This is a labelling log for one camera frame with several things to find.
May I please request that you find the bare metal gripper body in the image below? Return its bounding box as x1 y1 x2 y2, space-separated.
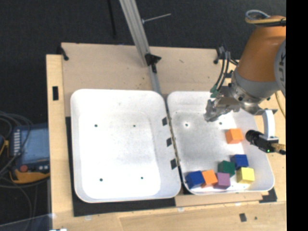
211 85 265 115

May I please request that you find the orange cube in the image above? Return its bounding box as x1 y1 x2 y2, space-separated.
225 128 244 144
201 169 218 188

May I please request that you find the white plastic tray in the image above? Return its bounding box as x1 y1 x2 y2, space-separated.
70 88 181 204
167 90 275 196

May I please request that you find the blue cube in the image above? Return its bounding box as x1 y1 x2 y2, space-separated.
230 154 249 169
184 170 205 190

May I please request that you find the green cube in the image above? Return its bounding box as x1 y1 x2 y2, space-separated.
218 160 236 177

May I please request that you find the yellow cube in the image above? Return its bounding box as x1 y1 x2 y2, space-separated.
236 167 256 184

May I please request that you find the purple cube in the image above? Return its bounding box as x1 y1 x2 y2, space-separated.
213 172 231 190

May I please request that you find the pale wood board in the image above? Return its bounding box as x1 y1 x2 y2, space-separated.
61 42 286 208

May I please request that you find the black cylinder on white bracket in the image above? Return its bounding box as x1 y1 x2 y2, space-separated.
245 108 280 154

